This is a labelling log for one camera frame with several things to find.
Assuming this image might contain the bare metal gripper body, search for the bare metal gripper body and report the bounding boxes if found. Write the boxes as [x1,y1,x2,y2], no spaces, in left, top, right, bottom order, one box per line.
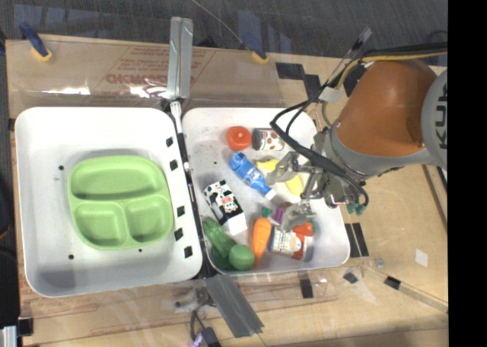
[300,126,368,210]

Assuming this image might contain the red toy pepper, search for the red toy pepper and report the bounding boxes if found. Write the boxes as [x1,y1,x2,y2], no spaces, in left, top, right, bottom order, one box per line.
[292,221,317,238]

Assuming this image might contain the yellow banana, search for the yellow banana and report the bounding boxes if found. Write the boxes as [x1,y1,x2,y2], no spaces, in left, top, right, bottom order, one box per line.
[255,158,305,198]

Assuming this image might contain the white and orange can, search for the white and orange can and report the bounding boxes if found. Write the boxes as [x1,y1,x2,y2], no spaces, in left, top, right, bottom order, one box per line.
[268,225,315,263]

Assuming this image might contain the small can tomato print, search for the small can tomato print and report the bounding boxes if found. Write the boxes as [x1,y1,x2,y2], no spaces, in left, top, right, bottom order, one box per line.
[251,127,286,151]

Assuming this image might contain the blue plastic bottle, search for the blue plastic bottle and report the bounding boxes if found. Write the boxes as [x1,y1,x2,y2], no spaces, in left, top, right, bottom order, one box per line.
[228,151,278,201]

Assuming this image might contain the orange carrot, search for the orange carrot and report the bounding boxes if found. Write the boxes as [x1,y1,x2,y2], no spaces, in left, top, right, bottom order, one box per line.
[251,206,273,267]

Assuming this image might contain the red round toy tomato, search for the red round toy tomato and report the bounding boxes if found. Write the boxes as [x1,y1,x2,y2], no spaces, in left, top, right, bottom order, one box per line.
[226,126,253,151]

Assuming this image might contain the cow print carton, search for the cow print carton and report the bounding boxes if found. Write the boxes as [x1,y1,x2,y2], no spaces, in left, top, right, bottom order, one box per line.
[202,180,249,236]

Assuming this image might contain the green ball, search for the green ball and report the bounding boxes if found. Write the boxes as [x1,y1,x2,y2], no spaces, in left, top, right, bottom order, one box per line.
[228,244,256,272]

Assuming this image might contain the white plastic tray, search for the white plastic tray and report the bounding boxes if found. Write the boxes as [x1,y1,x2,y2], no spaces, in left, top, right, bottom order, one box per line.
[181,107,351,276]
[14,106,204,298]

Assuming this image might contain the green toy vegetable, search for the green toy vegetable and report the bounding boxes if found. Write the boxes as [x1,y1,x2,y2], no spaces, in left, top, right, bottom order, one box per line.
[202,217,239,271]

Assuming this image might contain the green divided plate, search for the green divided plate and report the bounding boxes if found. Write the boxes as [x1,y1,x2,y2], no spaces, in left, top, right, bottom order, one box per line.
[67,154,175,250]

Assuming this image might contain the brown cardboard board red print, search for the brown cardboard board red print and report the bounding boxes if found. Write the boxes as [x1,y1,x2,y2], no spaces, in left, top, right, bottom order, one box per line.
[5,33,340,347]

